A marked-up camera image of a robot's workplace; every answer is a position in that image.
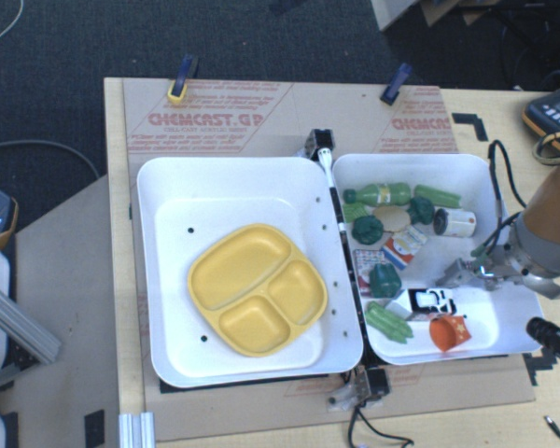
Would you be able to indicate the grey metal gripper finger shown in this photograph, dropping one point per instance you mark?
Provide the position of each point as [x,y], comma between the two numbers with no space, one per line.
[448,279]
[462,265]

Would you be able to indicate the beige round biscuit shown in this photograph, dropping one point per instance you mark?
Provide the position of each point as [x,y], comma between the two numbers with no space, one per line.
[392,218]

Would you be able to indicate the orange cup with stars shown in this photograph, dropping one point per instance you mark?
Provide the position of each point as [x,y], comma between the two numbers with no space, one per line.
[448,333]

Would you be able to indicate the black and white carton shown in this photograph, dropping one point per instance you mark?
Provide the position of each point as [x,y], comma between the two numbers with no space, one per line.
[424,301]

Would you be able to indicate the white plastic tray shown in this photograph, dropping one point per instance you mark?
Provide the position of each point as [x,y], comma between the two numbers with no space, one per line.
[242,185]
[452,175]

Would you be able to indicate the light green lettuce leaf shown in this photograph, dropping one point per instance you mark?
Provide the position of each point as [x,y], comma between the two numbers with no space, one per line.
[354,212]

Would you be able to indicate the dark green broccoli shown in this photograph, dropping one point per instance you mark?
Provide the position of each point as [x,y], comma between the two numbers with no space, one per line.
[421,210]
[368,229]

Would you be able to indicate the thin black and white rod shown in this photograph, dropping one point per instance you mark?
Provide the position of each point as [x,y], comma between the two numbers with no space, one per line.
[341,224]

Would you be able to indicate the brown cardboard board red print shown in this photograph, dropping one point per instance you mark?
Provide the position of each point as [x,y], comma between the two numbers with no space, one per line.
[242,110]

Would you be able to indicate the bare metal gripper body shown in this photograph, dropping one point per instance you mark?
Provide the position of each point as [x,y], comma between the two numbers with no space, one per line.
[504,269]

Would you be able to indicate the black cylinder on white bracket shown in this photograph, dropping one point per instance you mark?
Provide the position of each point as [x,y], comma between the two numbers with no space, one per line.
[543,330]

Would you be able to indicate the green cucumber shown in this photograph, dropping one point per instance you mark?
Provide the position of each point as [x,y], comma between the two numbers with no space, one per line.
[438,196]

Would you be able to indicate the green plastic bottle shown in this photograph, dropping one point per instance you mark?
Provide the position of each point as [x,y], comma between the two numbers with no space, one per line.
[378,194]

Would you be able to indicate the orange and white carton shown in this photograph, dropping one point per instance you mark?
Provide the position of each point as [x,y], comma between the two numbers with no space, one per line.
[403,246]

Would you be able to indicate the white can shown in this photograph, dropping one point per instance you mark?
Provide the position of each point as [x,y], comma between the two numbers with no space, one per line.
[457,223]

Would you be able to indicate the green asparagus bundle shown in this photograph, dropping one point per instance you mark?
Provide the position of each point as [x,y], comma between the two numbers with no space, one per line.
[387,322]

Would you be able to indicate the yellow divided plate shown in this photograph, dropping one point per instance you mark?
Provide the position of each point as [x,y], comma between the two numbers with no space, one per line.
[242,269]

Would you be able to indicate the green bell pepper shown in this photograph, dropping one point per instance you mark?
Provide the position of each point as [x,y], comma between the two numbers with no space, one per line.
[385,280]

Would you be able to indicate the red and white packet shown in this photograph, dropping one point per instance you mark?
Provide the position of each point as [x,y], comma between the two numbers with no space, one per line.
[365,259]

